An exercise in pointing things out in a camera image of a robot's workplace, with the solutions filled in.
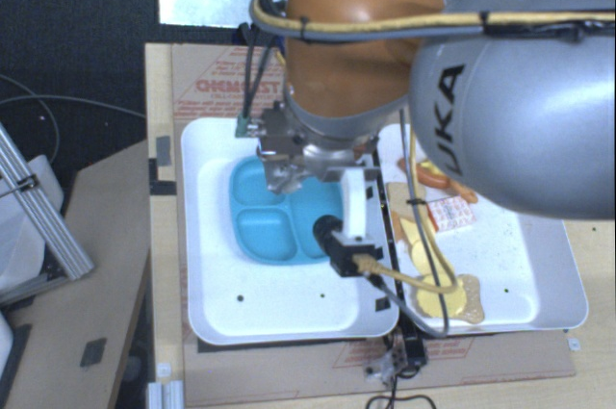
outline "black connector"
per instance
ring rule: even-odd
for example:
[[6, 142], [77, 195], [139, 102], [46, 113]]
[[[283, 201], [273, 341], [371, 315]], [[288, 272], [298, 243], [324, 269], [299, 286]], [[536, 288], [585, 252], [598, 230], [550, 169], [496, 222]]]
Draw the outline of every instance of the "black connector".
[[357, 277], [362, 275], [353, 262], [353, 255], [364, 253], [376, 260], [383, 258], [383, 250], [373, 244], [342, 244], [334, 236], [334, 231], [342, 231], [343, 222], [334, 216], [321, 216], [312, 228], [313, 235], [321, 249], [329, 257], [331, 267], [341, 277]]

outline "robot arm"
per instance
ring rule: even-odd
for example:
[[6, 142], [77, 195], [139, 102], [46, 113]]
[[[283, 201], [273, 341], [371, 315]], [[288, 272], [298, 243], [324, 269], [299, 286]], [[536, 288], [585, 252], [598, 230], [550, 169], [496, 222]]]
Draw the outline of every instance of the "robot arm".
[[[409, 106], [423, 150], [451, 178], [518, 212], [614, 218], [611, 20], [470, 26], [334, 43], [310, 22], [371, 23], [434, 14], [613, 11], [614, 0], [289, 0], [302, 29], [286, 43], [285, 99], [259, 123], [269, 188], [338, 180]], [[270, 24], [255, 22], [280, 34]]]

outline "cardboard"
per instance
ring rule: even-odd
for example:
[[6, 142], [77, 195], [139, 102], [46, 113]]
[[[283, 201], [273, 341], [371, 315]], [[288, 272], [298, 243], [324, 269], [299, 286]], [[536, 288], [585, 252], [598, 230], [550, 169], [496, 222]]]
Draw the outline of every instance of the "cardboard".
[[[180, 136], [197, 116], [235, 117], [242, 106], [245, 48], [171, 47], [182, 290], [185, 403], [203, 407], [311, 396], [360, 394], [383, 389], [364, 367], [385, 352], [380, 339], [315, 345], [281, 345], [199, 352], [187, 319]], [[255, 111], [281, 94], [276, 62], [264, 78]], [[562, 331], [456, 337], [426, 343], [429, 362], [401, 388], [426, 388], [572, 376], [575, 368]]]

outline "plastic tray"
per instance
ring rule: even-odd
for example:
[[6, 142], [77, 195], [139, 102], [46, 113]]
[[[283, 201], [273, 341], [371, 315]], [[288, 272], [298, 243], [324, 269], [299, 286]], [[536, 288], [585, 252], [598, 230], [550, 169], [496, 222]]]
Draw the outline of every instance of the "plastic tray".
[[312, 233], [323, 215], [342, 219], [340, 185], [308, 178], [291, 194], [269, 192], [256, 156], [241, 161], [229, 185], [233, 230], [240, 248], [266, 264], [298, 265], [327, 260]]
[[[399, 133], [399, 125], [390, 125], [379, 136], [386, 183], [406, 182], [398, 168], [402, 157]], [[424, 157], [420, 146], [417, 157]], [[446, 196], [443, 191], [427, 189], [426, 200]], [[476, 222], [437, 233], [437, 241], [456, 274], [468, 273], [479, 279], [485, 320], [477, 325], [452, 320], [450, 334], [581, 325], [588, 314], [588, 303], [563, 222], [507, 211], [482, 196], [471, 207]], [[402, 241], [397, 243], [397, 252], [401, 270], [419, 276]], [[405, 287], [405, 292], [407, 303], [415, 309], [410, 289]], [[442, 324], [441, 319], [425, 321], [437, 329]]]
[[[271, 265], [238, 245], [229, 195], [234, 168], [255, 154], [256, 140], [235, 139], [235, 120], [202, 118], [181, 139], [192, 329], [213, 345], [380, 337], [398, 308], [379, 309], [384, 294], [364, 278], [341, 278], [328, 262]], [[387, 243], [378, 191], [368, 201], [369, 234]], [[305, 225], [312, 228], [308, 219]], [[390, 267], [383, 246], [383, 264]], [[390, 288], [393, 281], [387, 280]]]

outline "blue plate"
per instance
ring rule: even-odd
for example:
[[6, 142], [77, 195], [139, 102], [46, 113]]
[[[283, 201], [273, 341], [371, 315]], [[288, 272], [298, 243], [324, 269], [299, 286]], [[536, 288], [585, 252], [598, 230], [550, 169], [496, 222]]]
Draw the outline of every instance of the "blue plate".
[[229, 192], [233, 231], [247, 256], [284, 266], [327, 259], [312, 227], [323, 215], [342, 218], [338, 183], [323, 183], [311, 177], [302, 182], [297, 192], [276, 195], [267, 189], [263, 164], [252, 156], [233, 169]]

